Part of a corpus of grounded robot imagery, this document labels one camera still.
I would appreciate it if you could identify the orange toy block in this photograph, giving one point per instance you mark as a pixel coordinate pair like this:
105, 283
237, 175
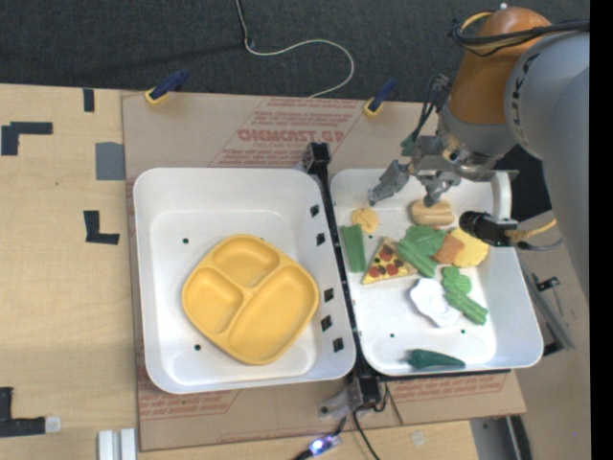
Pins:
449, 251

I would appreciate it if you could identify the green celery stick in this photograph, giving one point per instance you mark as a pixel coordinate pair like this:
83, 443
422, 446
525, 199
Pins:
355, 249

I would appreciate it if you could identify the toy pizza slice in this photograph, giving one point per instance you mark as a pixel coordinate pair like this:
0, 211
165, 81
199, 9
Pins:
385, 266

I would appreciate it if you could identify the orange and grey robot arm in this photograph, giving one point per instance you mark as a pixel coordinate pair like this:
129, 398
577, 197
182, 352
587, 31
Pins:
551, 113

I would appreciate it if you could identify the dark green toy pepper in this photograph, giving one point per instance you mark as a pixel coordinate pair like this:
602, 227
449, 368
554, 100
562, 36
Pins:
433, 360

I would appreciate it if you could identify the thin black rod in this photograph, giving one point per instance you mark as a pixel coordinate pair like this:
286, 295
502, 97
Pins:
343, 266

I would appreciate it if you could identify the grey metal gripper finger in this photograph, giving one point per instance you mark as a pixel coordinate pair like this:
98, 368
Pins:
390, 180
437, 190

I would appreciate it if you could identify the white toy fried egg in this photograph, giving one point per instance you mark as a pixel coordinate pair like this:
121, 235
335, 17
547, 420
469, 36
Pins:
431, 302

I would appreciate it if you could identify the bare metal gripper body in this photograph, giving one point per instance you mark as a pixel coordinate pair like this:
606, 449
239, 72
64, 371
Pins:
436, 158

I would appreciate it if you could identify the brown cardboard board red print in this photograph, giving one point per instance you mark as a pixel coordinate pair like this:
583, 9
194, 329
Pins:
201, 132

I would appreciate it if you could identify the white plastic tray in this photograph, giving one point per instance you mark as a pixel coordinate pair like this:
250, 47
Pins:
392, 314
167, 305

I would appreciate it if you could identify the green toy lettuce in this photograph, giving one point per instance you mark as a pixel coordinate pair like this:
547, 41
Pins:
419, 247

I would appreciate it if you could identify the toy hot dog bun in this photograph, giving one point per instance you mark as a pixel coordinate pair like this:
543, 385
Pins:
431, 214

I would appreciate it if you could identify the black cylinder on white bracket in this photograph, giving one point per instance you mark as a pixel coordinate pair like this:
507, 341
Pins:
486, 228

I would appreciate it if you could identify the yellow divided plate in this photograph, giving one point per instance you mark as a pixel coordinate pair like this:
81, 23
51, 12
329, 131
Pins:
268, 314

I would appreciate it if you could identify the small yellow biscuit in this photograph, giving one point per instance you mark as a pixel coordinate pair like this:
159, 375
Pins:
365, 219

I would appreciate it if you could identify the green toy broccoli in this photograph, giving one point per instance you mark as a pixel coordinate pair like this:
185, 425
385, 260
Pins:
462, 297

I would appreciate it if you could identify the yellow toy corn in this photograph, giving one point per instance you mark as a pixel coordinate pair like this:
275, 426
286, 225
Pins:
474, 253

